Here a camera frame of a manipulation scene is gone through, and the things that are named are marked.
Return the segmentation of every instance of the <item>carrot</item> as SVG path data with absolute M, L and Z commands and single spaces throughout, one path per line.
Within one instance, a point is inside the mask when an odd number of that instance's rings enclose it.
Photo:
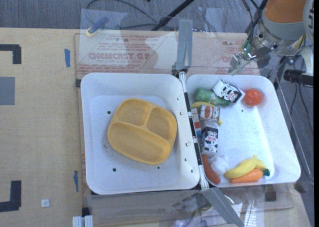
M 206 154 L 201 155 L 201 159 L 203 161 L 204 171 L 206 177 L 213 183 L 219 184 L 220 177 L 211 169 L 211 166 L 208 161 L 208 156 Z
M 252 171 L 248 172 L 247 174 L 232 178 L 230 180 L 231 183 L 247 183 L 247 182 L 254 182 L 262 178 L 264 172 L 260 169 L 253 169 Z

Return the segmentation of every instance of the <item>brown cylinder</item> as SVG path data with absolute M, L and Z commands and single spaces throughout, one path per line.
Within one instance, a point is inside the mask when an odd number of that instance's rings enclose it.
M 303 10 L 307 0 L 268 0 L 265 16 L 272 22 L 294 23 L 303 21 Z

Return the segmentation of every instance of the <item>yellow plate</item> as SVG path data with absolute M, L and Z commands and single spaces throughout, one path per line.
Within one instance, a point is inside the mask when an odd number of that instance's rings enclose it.
M 169 157 L 176 134 L 177 121 L 169 111 L 142 99 L 129 98 L 116 109 L 108 140 L 118 153 L 155 165 Z

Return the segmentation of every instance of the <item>red sausage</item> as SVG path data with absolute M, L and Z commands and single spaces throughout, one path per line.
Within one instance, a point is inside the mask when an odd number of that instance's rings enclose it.
M 213 183 L 219 184 L 220 183 L 220 177 L 211 169 L 211 166 L 208 162 L 208 156 L 206 154 L 201 155 L 201 159 L 203 161 L 204 171 L 206 174 L 206 177 Z

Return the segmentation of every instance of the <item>white tray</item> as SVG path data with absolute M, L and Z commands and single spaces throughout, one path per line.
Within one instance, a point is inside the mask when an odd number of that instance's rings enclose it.
M 252 186 L 278 183 L 291 183 L 301 174 L 300 165 L 293 147 L 289 131 L 270 80 L 257 75 L 192 75 L 187 81 L 190 103 L 198 87 L 211 90 L 222 79 L 237 86 L 242 91 L 256 88 L 264 94 L 258 106 L 248 106 L 244 100 L 221 107 L 218 128 L 218 155 L 228 155 L 230 167 L 257 155 L 270 176 L 257 182 L 232 184 L 221 176 L 218 187 Z
M 101 195 L 187 190 L 199 182 L 182 85 L 167 74 L 91 73 L 81 81 L 86 179 Z M 114 151 L 107 140 L 113 113 L 125 99 L 148 100 L 170 111 L 178 131 L 172 152 L 159 165 L 133 161 Z

